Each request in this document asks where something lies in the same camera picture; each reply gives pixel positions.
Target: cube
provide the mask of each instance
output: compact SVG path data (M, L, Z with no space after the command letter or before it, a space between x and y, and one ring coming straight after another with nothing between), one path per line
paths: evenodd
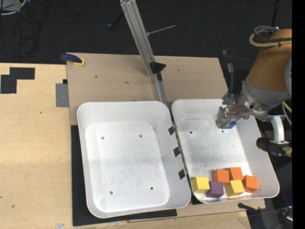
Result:
M224 194L224 186L221 181L210 181L210 188L206 192L207 198L220 198Z
M229 198L237 197L244 192L244 186L241 180L231 180L230 184L225 186L225 190Z
M227 186L230 183L229 171L217 169L212 173L213 181L220 181L223 183L223 186Z
M229 168L230 180L243 180L244 176L240 167Z
M191 183L194 193L206 193L210 190L208 177L194 177Z
M243 180L244 190L247 193L254 193L258 189L258 179L253 176L244 176Z

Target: orange cube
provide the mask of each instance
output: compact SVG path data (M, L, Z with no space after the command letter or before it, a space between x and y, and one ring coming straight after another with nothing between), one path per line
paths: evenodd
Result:
M212 173L212 180L213 181L220 181L223 183L223 186L227 186L230 184L229 179L229 171L228 170L221 170L217 169Z
M253 176L244 176L243 180L244 190L247 193L254 193L258 189L258 179Z
M229 168L230 180L243 180L244 176L240 167Z

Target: black clamp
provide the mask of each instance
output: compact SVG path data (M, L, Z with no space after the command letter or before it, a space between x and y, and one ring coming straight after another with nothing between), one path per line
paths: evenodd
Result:
M152 73L157 74L157 78L159 81L162 81L161 71L166 67L164 63L151 62L149 64Z

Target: wooden board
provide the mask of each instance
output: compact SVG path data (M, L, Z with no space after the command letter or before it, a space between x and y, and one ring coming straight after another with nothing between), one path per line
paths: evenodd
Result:
M35 67L35 80L18 80L16 94L0 94L1 227L54 229L63 223L65 229L71 229L69 109L57 108L55 99L55 84L67 78L66 66L0 63L0 73L9 74L10 67ZM238 218L246 218L246 213L234 203L190 204L177 210L177 218L121 221L119 228L202 228L203 223L206 228L244 228ZM264 208L263 199L245 204ZM107 226L110 224L77 228Z
M139 55L71 53L83 66L67 62L71 125L85 102L158 100L153 78ZM228 91L217 58L156 56L169 108L177 99L222 98Z

